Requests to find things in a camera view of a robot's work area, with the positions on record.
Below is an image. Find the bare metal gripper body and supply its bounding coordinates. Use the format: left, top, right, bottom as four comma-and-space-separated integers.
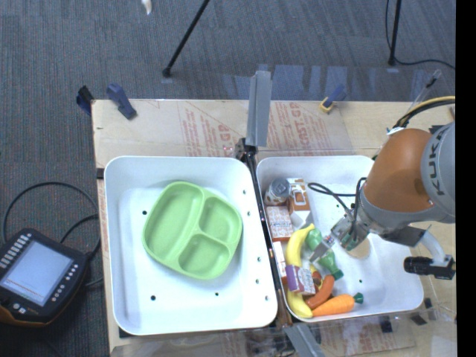
329, 214, 372, 252

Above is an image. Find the green bottle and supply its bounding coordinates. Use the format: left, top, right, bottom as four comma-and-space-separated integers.
305, 228, 345, 281

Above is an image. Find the yellow banana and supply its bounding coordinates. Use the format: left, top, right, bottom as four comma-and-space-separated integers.
285, 222, 317, 269
285, 287, 314, 319

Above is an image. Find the purple and white carton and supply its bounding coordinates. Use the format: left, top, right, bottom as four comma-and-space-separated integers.
285, 264, 318, 296

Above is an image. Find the orange brown sausage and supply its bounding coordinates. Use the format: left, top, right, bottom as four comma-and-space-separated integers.
305, 274, 336, 310

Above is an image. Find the red and white packet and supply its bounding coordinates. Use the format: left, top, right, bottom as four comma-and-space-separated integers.
272, 240, 288, 279

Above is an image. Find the orange and white box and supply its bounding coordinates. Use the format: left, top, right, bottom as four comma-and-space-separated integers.
265, 205, 295, 242

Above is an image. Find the brown and white carton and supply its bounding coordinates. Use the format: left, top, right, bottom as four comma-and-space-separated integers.
286, 177, 312, 216

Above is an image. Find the orange carrot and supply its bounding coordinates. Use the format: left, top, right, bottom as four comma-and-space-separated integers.
311, 292, 364, 318

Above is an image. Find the white plastic tray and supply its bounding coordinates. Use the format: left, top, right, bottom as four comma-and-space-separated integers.
103, 155, 279, 336
255, 155, 425, 324

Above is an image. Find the thin black rod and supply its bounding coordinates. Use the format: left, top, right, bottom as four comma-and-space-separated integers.
243, 150, 293, 327

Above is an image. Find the green divided plate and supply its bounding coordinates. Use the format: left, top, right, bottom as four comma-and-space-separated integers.
141, 181, 244, 280

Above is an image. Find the brown cardboard board red print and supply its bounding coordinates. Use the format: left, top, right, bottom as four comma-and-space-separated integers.
91, 98, 456, 357

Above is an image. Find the black cylinder on white bracket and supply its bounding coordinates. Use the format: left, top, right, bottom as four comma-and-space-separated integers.
403, 228, 456, 280

